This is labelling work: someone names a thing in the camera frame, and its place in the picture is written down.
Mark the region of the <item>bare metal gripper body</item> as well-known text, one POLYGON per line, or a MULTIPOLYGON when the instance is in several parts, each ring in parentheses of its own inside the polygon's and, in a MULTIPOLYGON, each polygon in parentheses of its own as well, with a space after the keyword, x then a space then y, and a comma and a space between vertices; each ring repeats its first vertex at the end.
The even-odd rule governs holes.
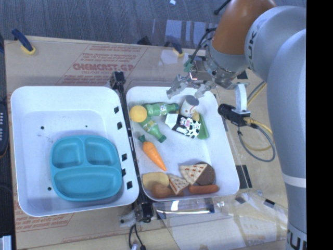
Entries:
POLYGON ((201 88, 205 86, 208 90, 216 86, 229 89, 238 75, 240 72, 229 71, 202 60, 195 60, 189 69, 190 82, 201 88))

